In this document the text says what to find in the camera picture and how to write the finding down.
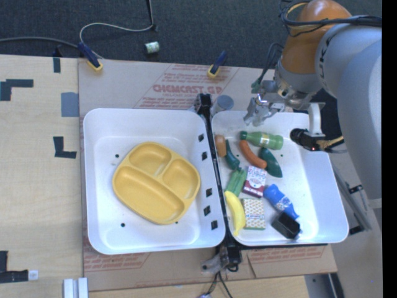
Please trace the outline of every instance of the yellow divided plate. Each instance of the yellow divided plate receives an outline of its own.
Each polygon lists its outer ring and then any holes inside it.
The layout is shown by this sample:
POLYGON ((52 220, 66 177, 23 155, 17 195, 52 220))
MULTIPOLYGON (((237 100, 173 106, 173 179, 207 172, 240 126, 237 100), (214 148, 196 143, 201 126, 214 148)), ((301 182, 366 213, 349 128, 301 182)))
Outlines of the yellow divided plate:
POLYGON ((196 168, 156 142, 132 149, 113 175, 116 196, 132 211, 157 224, 177 222, 200 189, 196 168))

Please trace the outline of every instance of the white tray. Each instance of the white tray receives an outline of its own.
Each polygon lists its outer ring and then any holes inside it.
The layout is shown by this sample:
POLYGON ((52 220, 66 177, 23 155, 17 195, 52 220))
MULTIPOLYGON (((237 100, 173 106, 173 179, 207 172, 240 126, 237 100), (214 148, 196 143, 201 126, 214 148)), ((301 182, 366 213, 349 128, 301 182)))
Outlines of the white tray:
POLYGON ((225 224, 205 124, 191 111, 94 109, 83 123, 87 228, 91 245, 106 255, 217 246, 225 224), (137 144, 153 141, 188 159, 201 187, 185 215, 157 225, 123 205, 112 189, 118 164, 137 144))
MULTIPOLYGON (((337 188, 331 162, 327 153, 308 151, 291 141, 290 132, 294 128, 308 129, 307 114, 283 112, 265 120, 258 127, 246 125, 243 111, 223 111, 217 113, 212 120, 213 134, 224 135, 229 140, 231 151, 240 159, 240 166, 248 167, 249 163, 240 153, 238 142, 239 132, 261 131, 283 136, 284 144, 281 150, 271 150, 282 169, 283 177, 275 178, 267 174, 266 185, 276 184, 292 201, 302 233, 296 240, 289 240, 276 231, 271 223, 277 212, 266 200, 265 230, 241 230, 235 239, 247 246, 274 246, 338 243, 349 233, 349 224, 337 188)), ((250 145, 253 152, 259 148, 250 145)), ((218 156, 220 177, 223 189, 230 178, 231 170, 224 158, 218 156)), ((251 197, 241 193, 240 198, 251 197)), ((228 222, 233 231, 233 220, 226 206, 228 222)))

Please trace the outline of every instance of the banana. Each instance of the banana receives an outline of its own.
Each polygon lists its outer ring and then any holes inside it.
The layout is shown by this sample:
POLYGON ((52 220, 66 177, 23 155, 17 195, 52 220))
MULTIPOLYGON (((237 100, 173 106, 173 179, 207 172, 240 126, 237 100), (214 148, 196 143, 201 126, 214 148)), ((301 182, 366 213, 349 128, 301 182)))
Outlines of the banana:
POLYGON ((233 235, 237 236, 240 230, 246 226, 246 214, 240 199, 230 191, 225 192, 226 202, 233 216, 233 235))

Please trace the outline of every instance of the wooden table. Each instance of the wooden table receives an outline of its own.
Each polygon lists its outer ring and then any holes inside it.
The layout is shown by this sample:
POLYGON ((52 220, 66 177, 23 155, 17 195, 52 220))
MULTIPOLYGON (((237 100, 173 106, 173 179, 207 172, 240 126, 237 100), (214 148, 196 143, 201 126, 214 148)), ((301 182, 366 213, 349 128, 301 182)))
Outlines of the wooden table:
MULTIPOLYGON (((62 297, 66 278, 83 277, 79 118, 63 117, 61 94, 78 93, 78 60, 0 56, 0 82, 33 80, 0 100, 0 250, 8 270, 37 269, 39 279, 0 284, 0 297, 62 297), (53 137, 64 138, 55 157, 53 137)), ((307 298, 305 278, 227 282, 233 297, 307 298)), ((90 292, 89 297, 198 297, 209 284, 90 292)), ((221 284, 212 296, 227 297, 221 284)))

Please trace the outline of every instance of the dark green toy vegetable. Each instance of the dark green toy vegetable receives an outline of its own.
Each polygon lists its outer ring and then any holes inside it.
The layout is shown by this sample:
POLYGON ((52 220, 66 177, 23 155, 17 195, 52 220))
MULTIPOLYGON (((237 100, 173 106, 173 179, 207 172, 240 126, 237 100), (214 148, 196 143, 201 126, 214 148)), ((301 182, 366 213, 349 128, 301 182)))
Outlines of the dark green toy vegetable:
POLYGON ((259 150, 259 158, 267 162, 267 167, 265 168, 267 173, 269 173, 271 176, 275 176, 276 178, 283 177, 280 165, 269 149, 261 148, 259 150))
POLYGON ((229 145, 229 140, 226 139, 226 156, 225 156, 226 162, 228 163, 228 166, 230 169, 235 170, 238 168, 240 165, 240 160, 238 160, 231 152, 230 145, 229 145))
POLYGON ((236 196, 240 195, 243 185, 247 179, 247 171, 241 168, 234 170, 226 187, 226 191, 230 191, 236 196))

